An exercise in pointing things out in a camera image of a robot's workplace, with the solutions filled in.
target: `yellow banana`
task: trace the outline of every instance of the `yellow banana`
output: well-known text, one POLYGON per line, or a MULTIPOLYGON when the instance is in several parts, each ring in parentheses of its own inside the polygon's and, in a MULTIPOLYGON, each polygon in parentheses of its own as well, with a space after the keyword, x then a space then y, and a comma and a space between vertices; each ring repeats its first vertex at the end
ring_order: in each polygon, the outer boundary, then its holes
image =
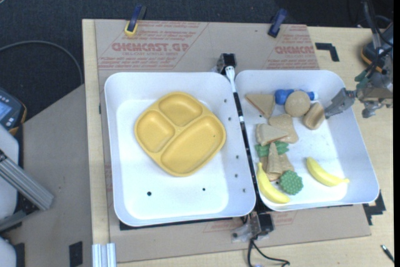
POLYGON ((273 203, 286 204, 290 198, 284 193, 277 190, 269 181, 267 174, 263 170, 263 164, 259 162, 257 170, 257 181, 260 192, 273 203))
POLYGON ((310 174, 318 180, 321 184, 332 187, 341 183, 349 183, 347 178, 339 178, 333 174, 329 174, 324 168, 312 157, 307 158, 307 169, 310 174))

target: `yellow divided plate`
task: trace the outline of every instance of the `yellow divided plate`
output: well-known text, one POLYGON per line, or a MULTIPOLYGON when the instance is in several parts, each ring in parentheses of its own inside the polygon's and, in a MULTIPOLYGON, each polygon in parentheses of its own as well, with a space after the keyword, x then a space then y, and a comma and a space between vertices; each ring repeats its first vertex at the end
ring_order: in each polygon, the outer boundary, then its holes
POLYGON ((196 98, 180 91, 148 107, 135 122, 134 134, 163 170, 181 177, 203 167, 226 140, 220 120, 196 98))

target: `triangular bread slice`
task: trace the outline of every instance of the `triangular bread slice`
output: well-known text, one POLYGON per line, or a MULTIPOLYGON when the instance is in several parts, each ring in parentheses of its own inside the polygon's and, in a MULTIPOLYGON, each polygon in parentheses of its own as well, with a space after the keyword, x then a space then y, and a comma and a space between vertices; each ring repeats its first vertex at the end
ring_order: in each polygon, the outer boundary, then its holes
POLYGON ((275 107, 275 97, 272 94, 247 94, 246 100, 265 117, 271 117, 275 107))
POLYGON ((268 124, 257 124, 256 139, 261 146, 286 137, 289 133, 285 130, 272 127, 268 124))

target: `gray surface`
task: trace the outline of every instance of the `gray surface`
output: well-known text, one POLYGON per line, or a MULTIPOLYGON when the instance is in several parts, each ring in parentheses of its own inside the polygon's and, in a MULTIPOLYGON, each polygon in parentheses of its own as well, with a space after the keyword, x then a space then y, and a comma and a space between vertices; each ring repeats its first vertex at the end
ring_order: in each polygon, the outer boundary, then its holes
POLYGON ((29 215, 5 234, 25 244, 26 267, 70 266, 69 245, 82 241, 91 265, 91 211, 84 87, 24 125, 24 169, 55 196, 52 207, 29 215))

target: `wooden table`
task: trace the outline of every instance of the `wooden table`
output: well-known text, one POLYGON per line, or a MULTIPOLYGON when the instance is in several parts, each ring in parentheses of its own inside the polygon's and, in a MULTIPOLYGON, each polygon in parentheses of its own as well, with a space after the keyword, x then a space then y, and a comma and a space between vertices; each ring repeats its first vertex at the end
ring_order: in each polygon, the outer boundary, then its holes
MULTIPOLYGON (((99 115, 99 90, 94 20, 82 22, 84 43, 84 68, 87 104, 87 128, 91 186, 92 240, 93 244, 110 242, 108 209, 103 165, 103 139, 99 115)), ((360 58, 363 44, 371 39, 368 29, 356 28, 308 28, 313 43, 332 43, 340 62, 333 62, 328 51, 316 50, 321 69, 339 75, 348 89, 354 89, 354 77, 365 65, 360 58)), ((291 266, 392 266, 383 253, 385 244, 394 253, 394 191, 393 191, 393 109, 382 108, 376 116, 364 119, 363 104, 353 106, 361 134, 373 163, 381 194, 386 205, 382 215, 373 216, 371 236, 340 239, 319 243, 294 244, 264 248, 268 256, 284 258, 291 266)), ((118 266, 246 266, 247 250, 216 254, 201 254, 168 259, 155 259, 118 264, 118 266)), ((256 251, 252 264, 273 265, 256 251)))

